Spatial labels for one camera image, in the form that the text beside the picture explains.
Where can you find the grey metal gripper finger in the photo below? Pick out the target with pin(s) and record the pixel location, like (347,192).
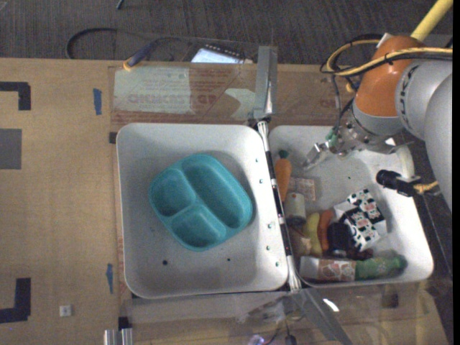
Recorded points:
(315,155)

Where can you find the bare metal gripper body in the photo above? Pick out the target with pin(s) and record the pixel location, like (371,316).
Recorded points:
(359,143)

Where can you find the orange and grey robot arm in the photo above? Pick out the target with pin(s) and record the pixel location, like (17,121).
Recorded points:
(381,85)

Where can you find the white plastic tray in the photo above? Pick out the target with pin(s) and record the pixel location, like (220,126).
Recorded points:
(359,171)
(143,264)

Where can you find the pale biscuit packet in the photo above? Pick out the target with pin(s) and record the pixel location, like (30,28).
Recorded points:
(304,187)

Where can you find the orange carrot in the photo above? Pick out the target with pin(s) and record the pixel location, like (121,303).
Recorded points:
(283,174)

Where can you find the small beige can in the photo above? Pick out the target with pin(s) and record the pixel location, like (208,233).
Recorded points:
(295,207)

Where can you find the orange sausage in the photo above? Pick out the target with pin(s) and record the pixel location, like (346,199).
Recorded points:
(325,226)

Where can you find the cow print carton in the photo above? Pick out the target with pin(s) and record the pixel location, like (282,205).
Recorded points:
(364,217)

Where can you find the yellow banana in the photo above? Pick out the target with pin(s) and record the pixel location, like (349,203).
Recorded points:
(313,232)

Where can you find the black can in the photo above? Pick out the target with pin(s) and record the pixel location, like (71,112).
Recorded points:
(339,237)

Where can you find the beige bread piece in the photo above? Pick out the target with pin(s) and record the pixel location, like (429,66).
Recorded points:
(300,243)

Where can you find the dark brown lump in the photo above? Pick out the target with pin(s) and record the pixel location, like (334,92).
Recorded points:
(361,254)

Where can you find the green divided plate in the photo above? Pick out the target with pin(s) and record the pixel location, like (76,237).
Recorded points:
(201,200)

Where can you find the green bottle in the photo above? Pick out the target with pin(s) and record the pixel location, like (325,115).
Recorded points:
(381,266)

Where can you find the small white square block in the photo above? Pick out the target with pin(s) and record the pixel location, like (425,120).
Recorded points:
(65,310)

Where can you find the black cylinder on white bracket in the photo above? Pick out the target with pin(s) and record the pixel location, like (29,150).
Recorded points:
(389,179)

